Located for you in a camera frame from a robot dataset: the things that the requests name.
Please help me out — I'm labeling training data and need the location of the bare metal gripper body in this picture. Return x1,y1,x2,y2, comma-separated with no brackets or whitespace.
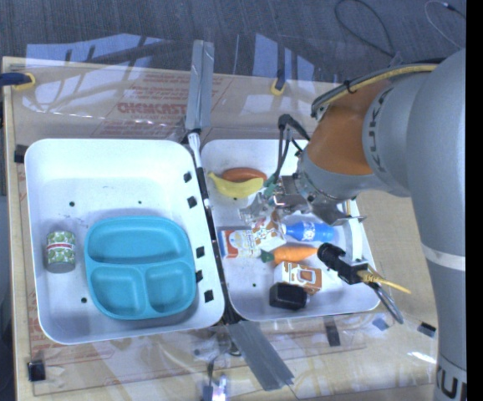
272,173,313,217

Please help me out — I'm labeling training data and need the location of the blue divided plate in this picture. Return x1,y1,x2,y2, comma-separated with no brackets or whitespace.
83,216,198,322

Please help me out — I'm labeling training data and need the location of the white plastic tray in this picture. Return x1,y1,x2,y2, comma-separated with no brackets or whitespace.
199,138,382,323
23,137,226,346

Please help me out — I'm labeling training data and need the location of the brown cardboard board red print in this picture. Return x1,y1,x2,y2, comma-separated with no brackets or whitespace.
1,55,440,401

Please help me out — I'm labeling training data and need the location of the white carton with orange edge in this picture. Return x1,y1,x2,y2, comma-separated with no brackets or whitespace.
218,227,264,261

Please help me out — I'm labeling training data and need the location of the orange carrot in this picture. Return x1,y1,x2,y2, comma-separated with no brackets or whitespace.
259,244,319,266

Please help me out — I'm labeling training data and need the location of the yellow banana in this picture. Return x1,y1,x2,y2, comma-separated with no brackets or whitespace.
206,170,266,201

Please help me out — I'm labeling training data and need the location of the blue plastic bottle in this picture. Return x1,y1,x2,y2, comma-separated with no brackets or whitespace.
280,220,337,244

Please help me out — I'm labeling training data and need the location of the white and orange packet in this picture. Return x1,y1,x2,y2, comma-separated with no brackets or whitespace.
250,211,287,251

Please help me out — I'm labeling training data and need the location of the green and white can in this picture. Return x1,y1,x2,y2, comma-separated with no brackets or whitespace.
45,229,78,275

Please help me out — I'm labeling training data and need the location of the white carton orange square print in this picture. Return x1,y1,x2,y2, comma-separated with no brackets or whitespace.
273,261,323,297

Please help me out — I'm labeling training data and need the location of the black block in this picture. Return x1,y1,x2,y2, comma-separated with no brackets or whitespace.
268,282,309,312

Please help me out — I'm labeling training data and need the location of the orange sausage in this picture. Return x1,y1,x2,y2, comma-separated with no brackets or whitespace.
221,166,269,183

